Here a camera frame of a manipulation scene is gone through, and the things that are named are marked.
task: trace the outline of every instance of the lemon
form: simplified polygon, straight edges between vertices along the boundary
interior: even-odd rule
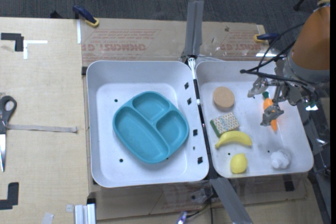
[[[236,154],[230,161],[230,168],[232,173],[240,174],[245,172],[247,167],[247,158],[244,153]]]

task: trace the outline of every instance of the banana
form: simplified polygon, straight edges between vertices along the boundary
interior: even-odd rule
[[[219,148],[229,142],[238,142],[246,146],[252,146],[252,140],[246,133],[241,131],[228,131],[220,136],[218,142],[215,144],[215,147]]]

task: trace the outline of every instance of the blue divided plate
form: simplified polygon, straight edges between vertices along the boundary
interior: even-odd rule
[[[119,108],[113,129],[137,158],[151,164],[171,156],[189,134],[182,113],[154,91],[140,93]]]

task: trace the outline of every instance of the beige round object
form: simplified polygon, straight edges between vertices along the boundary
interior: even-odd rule
[[[218,87],[214,90],[213,98],[219,108],[230,108],[235,102],[233,92],[227,87]]]

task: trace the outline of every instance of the carrot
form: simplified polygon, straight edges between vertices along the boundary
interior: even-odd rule
[[[263,108],[265,110],[270,105],[273,105],[273,102],[272,102],[272,99],[269,97],[269,93],[268,92],[264,92],[262,96],[265,98],[264,103],[263,103]],[[272,129],[274,131],[277,131],[278,130],[277,120],[271,120],[271,126],[272,126]]]

